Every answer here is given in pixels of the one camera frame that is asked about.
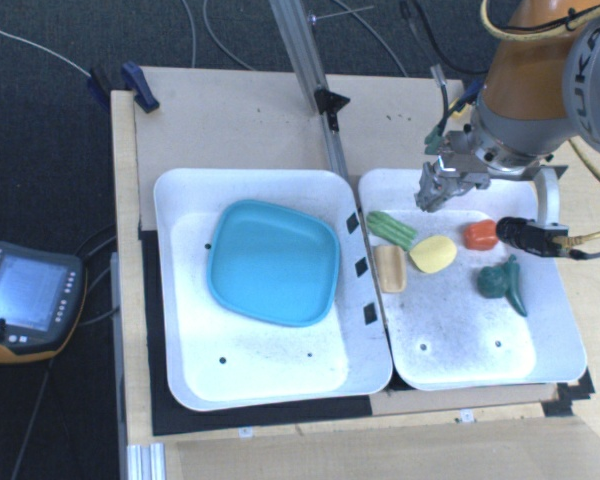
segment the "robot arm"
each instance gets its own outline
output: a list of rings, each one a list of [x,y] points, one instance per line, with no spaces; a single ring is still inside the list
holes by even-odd
[[[461,132],[434,132],[416,194],[418,206],[440,209],[452,197],[486,189],[491,179],[534,181],[538,219],[508,218],[501,240],[540,256],[564,254],[568,228],[558,223],[557,180],[566,167],[541,162],[574,135],[600,152],[600,0],[522,0],[506,28],[475,98],[471,124]]]

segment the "orange toy tomato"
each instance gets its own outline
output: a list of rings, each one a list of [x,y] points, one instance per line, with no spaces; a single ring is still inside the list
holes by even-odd
[[[463,233],[464,246],[476,251],[488,251],[498,243],[496,222],[491,219],[469,224]]]

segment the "black mat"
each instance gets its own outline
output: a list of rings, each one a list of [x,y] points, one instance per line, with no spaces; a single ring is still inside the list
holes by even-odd
[[[142,253],[152,423],[155,435],[371,415],[368,396],[303,400],[211,412],[192,411],[180,405],[171,394],[167,381],[160,258],[158,235],[155,231],[142,233]]]

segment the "yellow toy potato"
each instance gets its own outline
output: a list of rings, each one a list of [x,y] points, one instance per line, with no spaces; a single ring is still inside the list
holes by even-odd
[[[456,259],[458,248],[447,236],[435,235],[418,243],[409,256],[422,272],[433,274],[447,268]]]

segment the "toy cucumber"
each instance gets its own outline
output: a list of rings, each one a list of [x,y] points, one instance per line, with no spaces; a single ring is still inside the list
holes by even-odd
[[[413,239],[417,234],[417,231],[411,226],[407,226],[391,215],[380,211],[367,214],[367,226],[374,235],[384,238],[405,251],[411,248]]]

